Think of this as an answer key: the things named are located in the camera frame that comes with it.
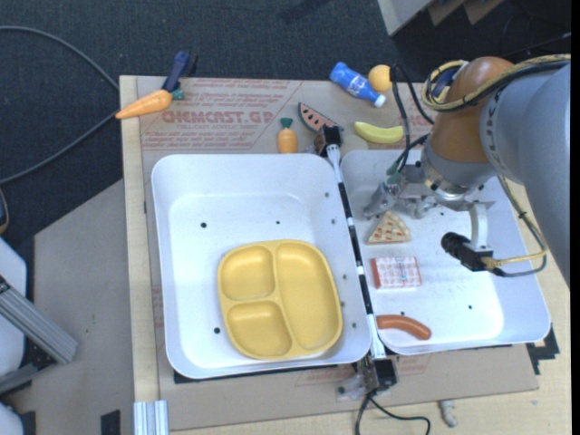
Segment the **toy sausage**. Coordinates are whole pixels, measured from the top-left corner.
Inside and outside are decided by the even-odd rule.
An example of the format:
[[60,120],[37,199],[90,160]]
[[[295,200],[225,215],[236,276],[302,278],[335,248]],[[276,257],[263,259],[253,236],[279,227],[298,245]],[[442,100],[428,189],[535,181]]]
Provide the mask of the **toy sausage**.
[[376,316],[376,320],[379,329],[404,330],[420,340],[429,340],[431,338],[431,329],[427,325],[404,315],[382,314]]

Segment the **wire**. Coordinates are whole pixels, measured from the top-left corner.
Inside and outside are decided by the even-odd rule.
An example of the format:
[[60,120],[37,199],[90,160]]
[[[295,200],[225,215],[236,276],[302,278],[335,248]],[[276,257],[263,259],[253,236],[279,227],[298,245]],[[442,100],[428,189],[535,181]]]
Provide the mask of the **wire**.
[[4,234],[10,223],[10,214],[8,213],[8,205],[6,205],[6,199],[4,198],[4,193],[0,188],[0,235]]
[[[63,39],[56,37],[55,35],[48,34],[44,31],[40,31],[38,29],[33,29],[31,27],[14,26],[14,25],[0,25],[0,32],[31,33],[31,34],[41,35],[42,37],[53,40],[53,41],[57,42],[58,44],[65,46],[66,48],[71,50],[73,53],[75,53],[75,54],[79,55],[81,58],[83,58],[83,60],[86,61],[88,64],[90,64],[115,90],[117,90],[117,91],[119,90],[119,85],[101,68],[101,66],[99,66],[99,64],[94,62],[91,58],[89,58],[86,54],[81,52],[78,48],[74,47],[73,45],[64,41]],[[117,111],[114,111],[111,114],[109,114],[105,119],[103,119],[102,121],[99,121],[95,126],[90,128],[89,130],[87,130],[79,138],[73,140],[71,143],[69,143],[68,145],[66,145],[64,148],[57,151],[56,153],[54,153],[49,158],[44,159],[43,161],[31,166],[28,169],[24,169],[20,172],[17,172],[15,174],[13,174],[12,176],[0,179],[0,185],[4,185],[4,184],[7,184],[9,182],[13,182],[17,179],[20,179],[28,174],[31,174],[32,172],[35,172],[39,168],[42,168],[43,166],[46,166],[47,164],[53,162],[57,158],[61,157],[64,153],[66,153],[67,151],[69,151],[70,149],[72,149],[73,147],[78,145],[79,143],[81,143],[87,137],[92,135],[94,132],[96,132],[102,126],[104,126],[107,122],[109,122],[111,119],[113,119],[113,117],[115,116],[116,113],[117,113]]]
[[359,408],[359,411],[356,415],[356,421],[354,423],[355,435],[361,435],[361,422],[363,420],[364,410],[366,410],[366,407],[368,406],[369,402],[371,402],[379,411],[385,413],[387,416],[389,416],[393,419],[397,419],[398,421],[425,421],[427,423],[427,430],[425,431],[425,435],[429,435],[430,430],[431,430],[431,422],[428,418],[426,418],[424,416],[412,416],[412,417],[397,416],[397,415],[393,414],[392,412],[387,411],[378,402],[376,402],[374,400],[374,398],[372,397],[374,395],[374,393],[375,393],[375,391],[368,392],[365,395],[364,399],[362,400],[361,407]]
[[[542,269],[544,269],[544,267],[546,267],[547,243],[544,240],[544,237],[542,236],[540,230],[530,220],[530,218],[527,216],[527,212],[522,209],[521,205],[517,201],[516,197],[514,196],[513,192],[511,191],[511,188],[508,185],[508,180],[505,177],[500,176],[499,183],[501,184],[501,187],[506,192],[507,199],[511,203],[514,210],[517,212],[518,217],[520,219],[522,219],[522,221],[524,221],[524,224],[526,224],[526,227],[529,229],[529,231],[532,233],[532,236],[534,237],[536,242],[539,244],[541,251],[539,251],[538,253],[535,253],[533,255],[514,256],[514,257],[510,257],[510,258],[505,258],[505,259],[494,259],[491,257],[482,257],[481,261],[488,267],[488,270],[490,270],[494,274],[496,274],[498,276],[502,276],[502,277],[517,277],[517,276],[527,276],[529,274],[535,274],[535,273],[541,271]],[[509,273],[509,272],[505,272],[503,269],[499,269],[500,266],[503,266],[506,264],[520,263],[522,261],[530,261],[532,259],[539,259],[540,257],[542,258],[542,264],[540,265],[540,267],[537,267],[536,269],[531,269],[531,270],[517,272],[517,273]]]
[[[499,45],[498,45],[498,53],[499,53],[500,58],[508,58],[509,59],[509,58],[513,57],[513,55],[518,54],[518,53],[523,53],[523,52],[525,52],[527,54],[527,57],[530,57],[531,52],[533,50],[539,49],[545,45],[550,45],[550,44],[553,44],[556,42],[564,41],[568,37],[572,36],[572,31],[570,31],[568,29],[569,25],[566,24],[565,22],[557,21],[554,19],[545,18],[545,17],[537,15],[537,14],[533,14],[533,13],[529,12],[521,4],[521,2],[519,2],[518,0],[512,0],[512,1],[519,7],[520,12],[515,13],[512,16],[510,16],[504,25],[504,28],[501,32],[501,37],[499,39]],[[507,53],[504,51],[503,45],[504,45],[504,41],[506,39],[506,35],[508,33],[508,28],[520,16],[524,16],[526,18],[526,27],[525,27],[525,32],[524,32],[524,39],[525,39],[526,45],[522,48],[519,48],[517,50],[514,50],[514,51]],[[532,30],[532,23],[535,23],[535,22],[543,24],[544,27],[546,29],[549,29],[549,30],[553,30],[555,27],[559,27],[563,32],[559,35],[553,36],[552,38],[544,40],[542,42],[535,42],[534,41],[534,31]]]
[[514,64],[504,72],[501,72],[497,76],[484,82],[480,87],[478,87],[474,92],[468,93],[463,98],[450,101],[446,103],[441,103],[432,95],[431,85],[437,81],[437,79],[448,69],[455,69],[458,63],[463,62],[452,62],[440,66],[435,71],[433,71],[427,81],[423,84],[421,90],[421,97],[423,103],[428,105],[435,111],[456,111],[468,106],[477,104],[479,100],[486,97],[494,90],[507,85],[508,83],[514,81],[515,79],[522,77],[524,75],[529,75],[530,73],[541,73],[543,71],[553,71],[559,67],[564,66],[571,60],[570,54],[551,54],[545,56],[538,56],[537,58],[531,58],[525,60],[522,63]]
[[412,85],[407,73],[404,71],[402,66],[400,66],[398,64],[394,64],[391,68],[392,94],[395,98],[395,102],[397,103],[397,108],[399,109],[399,113],[401,114],[401,118],[403,121],[403,128],[405,130],[405,148],[404,148],[402,154],[399,156],[399,158],[396,159],[395,162],[393,163],[393,166],[395,167],[395,169],[393,169],[391,167],[390,171],[392,171],[392,173],[394,173],[396,171],[398,174],[401,174],[402,170],[404,169],[405,165],[407,164],[407,158],[409,157],[409,151],[413,147],[416,147],[417,145],[424,143],[429,134],[424,135],[424,136],[420,137],[419,139],[415,140],[413,143],[411,143],[411,125],[409,124],[409,118],[407,116],[407,112],[405,110],[405,107],[402,103],[401,95],[399,94],[399,85],[398,85],[398,82],[396,79],[396,72],[400,72],[402,74],[402,76],[404,77],[404,81],[407,83],[407,85],[409,87],[409,91],[411,92],[411,97],[415,101],[415,104],[417,105],[417,109],[419,110],[421,116],[423,116],[423,118],[425,118],[425,120],[429,124],[433,124],[434,120],[422,109],[421,102],[417,98],[417,94],[415,93],[415,89],[413,88],[413,85]]

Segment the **small package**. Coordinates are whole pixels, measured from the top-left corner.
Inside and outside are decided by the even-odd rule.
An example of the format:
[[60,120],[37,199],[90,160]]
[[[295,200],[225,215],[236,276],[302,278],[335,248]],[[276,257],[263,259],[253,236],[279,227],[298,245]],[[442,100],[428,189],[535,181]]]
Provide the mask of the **small package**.
[[385,256],[371,260],[374,286],[403,288],[421,285],[421,273],[415,256]]

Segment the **toy pizza slice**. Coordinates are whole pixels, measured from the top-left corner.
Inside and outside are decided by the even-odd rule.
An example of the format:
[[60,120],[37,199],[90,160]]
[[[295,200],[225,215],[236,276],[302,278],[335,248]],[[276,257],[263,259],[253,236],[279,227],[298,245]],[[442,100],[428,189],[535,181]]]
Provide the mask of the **toy pizza slice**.
[[391,211],[386,211],[379,224],[367,240],[368,244],[401,243],[411,240],[411,232],[401,218]]

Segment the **toy water bottle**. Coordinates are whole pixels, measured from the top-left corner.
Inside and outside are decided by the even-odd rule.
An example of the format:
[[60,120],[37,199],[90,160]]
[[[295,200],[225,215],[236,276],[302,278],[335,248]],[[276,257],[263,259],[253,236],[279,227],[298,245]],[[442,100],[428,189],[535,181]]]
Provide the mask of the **toy water bottle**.
[[346,64],[338,62],[330,73],[330,80],[337,83],[353,97],[371,101],[381,108],[386,97],[377,93],[371,83],[362,75],[350,69]]

